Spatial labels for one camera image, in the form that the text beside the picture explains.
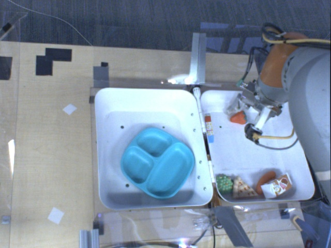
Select white plastic tray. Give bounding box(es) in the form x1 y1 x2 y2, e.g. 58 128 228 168
94 87 214 211
200 89 316 204

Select orange sausage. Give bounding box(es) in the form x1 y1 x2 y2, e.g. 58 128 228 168
255 170 277 195

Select green grapes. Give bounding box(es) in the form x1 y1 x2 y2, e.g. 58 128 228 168
216 174 234 194

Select pizza slice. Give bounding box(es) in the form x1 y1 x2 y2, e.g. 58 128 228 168
232 175 259 199

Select black cylinder on white bracket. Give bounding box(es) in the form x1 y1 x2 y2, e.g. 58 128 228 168
244 107 275 142

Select orange carrot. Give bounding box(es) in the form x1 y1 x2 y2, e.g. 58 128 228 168
230 110 247 126

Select thin black and white rod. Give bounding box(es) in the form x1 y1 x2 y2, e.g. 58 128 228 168
192 86 216 184

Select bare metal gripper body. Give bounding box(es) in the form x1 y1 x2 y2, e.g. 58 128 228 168
236 81 283 117

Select white and brown carton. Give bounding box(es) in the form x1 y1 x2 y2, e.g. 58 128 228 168
260 173 293 199

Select orange white blue packet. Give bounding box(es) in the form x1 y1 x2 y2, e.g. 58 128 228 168
204 113 216 144

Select blue divided plate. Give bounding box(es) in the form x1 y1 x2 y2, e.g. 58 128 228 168
120 127 195 199

